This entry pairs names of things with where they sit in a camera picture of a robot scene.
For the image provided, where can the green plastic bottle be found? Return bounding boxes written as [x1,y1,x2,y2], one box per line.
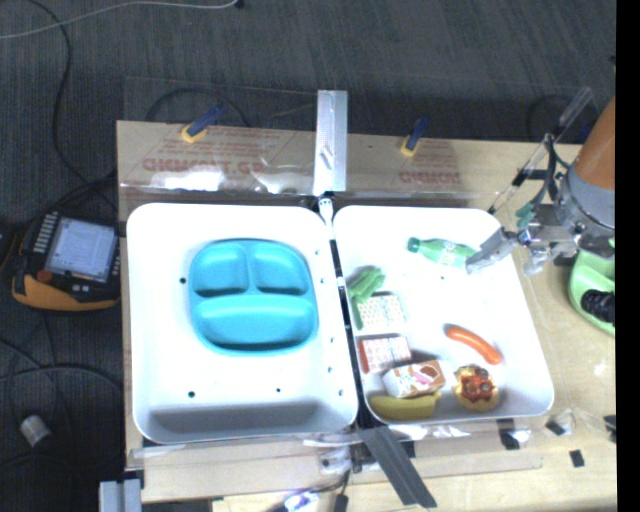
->
[405,236,480,270]

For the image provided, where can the small grey metal can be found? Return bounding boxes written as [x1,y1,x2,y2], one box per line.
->
[19,413,53,448]

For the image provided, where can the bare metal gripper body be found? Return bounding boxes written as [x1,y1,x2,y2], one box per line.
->
[518,203,601,262]

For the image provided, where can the yellow pizza slice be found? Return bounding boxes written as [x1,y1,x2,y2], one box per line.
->
[452,364,500,413]

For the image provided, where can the brown cardboard board red print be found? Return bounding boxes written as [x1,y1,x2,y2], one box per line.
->
[115,119,617,504]

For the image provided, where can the orange and white carton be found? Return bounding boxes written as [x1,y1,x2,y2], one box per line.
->
[356,335,413,376]

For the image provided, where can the white carton orange green print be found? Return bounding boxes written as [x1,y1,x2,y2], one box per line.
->
[357,293,406,332]

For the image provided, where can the orange sausage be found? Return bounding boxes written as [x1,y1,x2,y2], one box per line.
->
[444,323,504,366]

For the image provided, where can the green toy beans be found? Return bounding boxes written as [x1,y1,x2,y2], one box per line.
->
[345,265,387,332]

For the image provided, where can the yellow banana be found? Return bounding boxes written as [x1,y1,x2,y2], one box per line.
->
[368,389,443,422]

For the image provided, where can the black cylinder on white bracket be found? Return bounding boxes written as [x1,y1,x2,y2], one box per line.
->
[567,238,617,337]

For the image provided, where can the white plastic tray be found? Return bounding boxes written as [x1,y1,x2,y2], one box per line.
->
[331,204,556,427]
[125,201,361,446]

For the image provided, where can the brown and white carton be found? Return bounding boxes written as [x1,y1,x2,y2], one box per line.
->
[381,359,447,400]

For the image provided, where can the blue divided plate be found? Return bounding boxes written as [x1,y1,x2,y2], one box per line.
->
[187,238,320,357]

